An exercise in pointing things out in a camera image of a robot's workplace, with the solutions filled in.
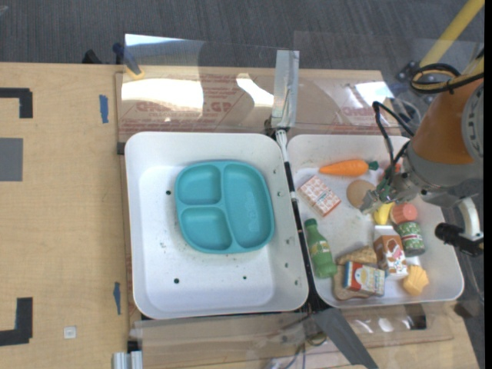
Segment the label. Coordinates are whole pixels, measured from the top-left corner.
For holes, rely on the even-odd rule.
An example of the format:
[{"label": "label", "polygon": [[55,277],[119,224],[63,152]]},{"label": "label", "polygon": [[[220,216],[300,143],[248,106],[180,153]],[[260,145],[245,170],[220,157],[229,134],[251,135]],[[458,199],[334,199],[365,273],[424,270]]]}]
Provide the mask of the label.
[{"label": "label", "polygon": [[381,269],[349,261],[345,265],[344,287],[351,291],[384,295],[385,273]]},{"label": "label", "polygon": [[399,235],[381,235],[374,242],[374,250],[379,268],[385,270],[388,277],[404,278],[408,276],[404,244]]},{"label": "label", "polygon": [[424,239],[422,239],[421,228],[418,223],[408,221],[396,227],[401,236],[403,249],[408,257],[423,254],[425,252]]},{"label": "label", "polygon": [[311,257],[318,255],[318,254],[323,254],[323,253],[330,253],[330,245],[326,241],[319,241],[316,242],[315,244],[312,244],[309,247],[309,254]]},{"label": "label", "polygon": [[298,190],[301,197],[321,216],[326,216],[341,203],[341,199],[316,175]]}]

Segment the small food carton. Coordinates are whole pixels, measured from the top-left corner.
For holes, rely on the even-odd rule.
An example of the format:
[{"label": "small food carton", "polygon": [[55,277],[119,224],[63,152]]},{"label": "small food carton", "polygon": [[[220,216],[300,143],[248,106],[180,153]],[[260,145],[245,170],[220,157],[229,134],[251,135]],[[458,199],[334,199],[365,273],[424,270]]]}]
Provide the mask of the small food carton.
[{"label": "small food carton", "polygon": [[321,217],[341,203],[341,199],[316,175],[300,186],[298,193]]},{"label": "small food carton", "polygon": [[407,259],[400,235],[375,233],[374,250],[377,264],[386,272],[387,278],[401,279],[408,276]]},{"label": "small food carton", "polygon": [[384,271],[349,261],[345,264],[344,288],[382,297],[384,295]]}]

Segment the black cable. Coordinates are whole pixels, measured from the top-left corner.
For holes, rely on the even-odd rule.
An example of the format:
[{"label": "black cable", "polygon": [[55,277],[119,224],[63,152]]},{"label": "black cable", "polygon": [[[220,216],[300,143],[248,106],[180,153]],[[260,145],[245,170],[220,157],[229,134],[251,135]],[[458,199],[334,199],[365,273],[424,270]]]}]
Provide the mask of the black cable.
[{"label": "black cable", "polygon": [[[481,58],[483,55],[484,48],[478,54],[475,60]],[[423,78],[426,74],[442,74],[452,77],[452,79],[448,81],[419,82],[419,79]],[[417,70],[410,80],[410,86],[412,87],[412,89],[422,94],[435,94],[442,93],[443,91],[453,91],[455,88],[465,86],[483,77],[483,72],[471,76],[461,75],[461,73],[452,65],[447,65],[444,63],[433,63]]]},{"label": "black cable", "polygon": [[327,340],[327,337],[325,335],[323,337],[323,339],[320,342],[318,342],[318,343],[314,343],[313,342],[313,339],[314,339],[314,337],[312,337],[311,339],[307,339],[306,342],[308,342],[313,347],[320,347]]},{"label": "black cable", "polygon": [[385,174],[385,178],[389,179],[392,176],[392,171],[394,168],[393,144],[391,143],[390,137],[386,132],[386,128],[384,128],[383,124],[381,123],[381,111],[380,111],[381,106],[382,104],[379,101],[375,101],[372,103],[372,108],[374,109],[374,113],[376,114],[376,125],[379,127],[379,131],[381,132],[381,135],[383,135],[384,141],[386,142],[387,151],[390,154],[391,168],[388,168]]},{"label": "black cable", "polygon": [[390,114],[391,116],[393,116],[393,118],[396,119],[396,121],[398,122],[398,124],[404,128],[404,130],[411,136],[413,137],[414,136],[414,132],[407,126],[407,123],[405,123],[403,121],[403,119],[398,116],[397,114],[395,114],[392,110],[390,110],[386,105],[380,103],[379,101],[375,101],[378,103],[379,105],[379,108],[383,108],[388,114]]},{"label": "black cable", "polygon": [[[287,366],[286,366],[286,367],[284,367],[284,369],[288,369],[289,367],[291,367],[291,366],[294,364],[294,362],[298,359],[298,355],[299,355],[299,353],[300,353],[301,351],[303,351],[304,353],[305,353],[305,351],[306,351],[306,348],[305,348],[304,344],[302,344],[301,346],[299,346],[299,347],[298,347],[298,349],[297,349],[297,350],[295,351],[295,353],[294,353],[294,358],[292,358],[292,361],[291,361],[291,362],[289,362],[289,363],[287,364]],[[304,357],[303,357],[303,360],[304,360],[304,361],[303,361],[303,365],[304,365],[305,359],[306,359],[306,355],[304,354]]]},{"label": "black cable", "polygon": [[397,157],[394,158],[394,165],[393,166],[396,166],[396,164],[398,163],[398,160],[400,160],[401,156],[403,156],[403,153],[407,150],[409,144],[410,144],[410,141],[407,141],[401,147],[400,151],[397,153]]}]

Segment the black tape mark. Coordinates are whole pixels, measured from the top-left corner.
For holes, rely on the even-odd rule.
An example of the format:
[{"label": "black tape mark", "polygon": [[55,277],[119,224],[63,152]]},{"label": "black tape mark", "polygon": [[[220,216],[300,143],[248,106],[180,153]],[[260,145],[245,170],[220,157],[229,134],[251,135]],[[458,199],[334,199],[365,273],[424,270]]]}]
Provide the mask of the black tape mark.
[{"label": "black tape mark", "polygon": [[120,156],[125,155],[125,145],[126,142],[119,142],[116,144],[116,154]]},{"label": "black tape mark", "polygon": [[32,298],[17,298],[15,329],[0,331],[0,346],[27,344],[32,337]]},{"label": "black tape mark", "polygon": [[115,288],[113,289],[113,297],[115,297],[116,310],[119,316],[121,314],[121,292],[120,284],[117,281],[115,282]]},{"label": "black tape mark", "polygon": [[32,91],[28,88],[0,88],[0,98],[18,98],[20,119],[32,119]]}]

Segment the toy bottle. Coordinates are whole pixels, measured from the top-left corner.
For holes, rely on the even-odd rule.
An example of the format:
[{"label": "toy bottle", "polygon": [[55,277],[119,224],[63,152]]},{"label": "toy bottle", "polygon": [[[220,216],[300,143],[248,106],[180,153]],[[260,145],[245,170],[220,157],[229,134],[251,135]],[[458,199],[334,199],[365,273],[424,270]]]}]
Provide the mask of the toy bottle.
[{"label": "toy bottle", "polygon": [[317,230],[316,219],[304,222],[307,231],[307,246],[314,267],[314,274],[319,278],[332,278],[337,273],[328,241]]}]

